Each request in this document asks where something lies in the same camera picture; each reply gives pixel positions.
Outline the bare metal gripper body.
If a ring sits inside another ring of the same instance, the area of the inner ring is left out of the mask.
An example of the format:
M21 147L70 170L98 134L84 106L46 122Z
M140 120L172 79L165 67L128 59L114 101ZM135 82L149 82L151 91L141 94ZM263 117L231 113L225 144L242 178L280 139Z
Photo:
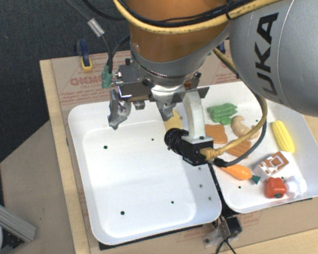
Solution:
M196 91L204 98L204 90L198 87L201 73L198 71L184 76L170 76L149 71L137 63L121 65L116 73L116 84L121 101L132 103L143 109L145 101L171 105L183 101L184 95Z

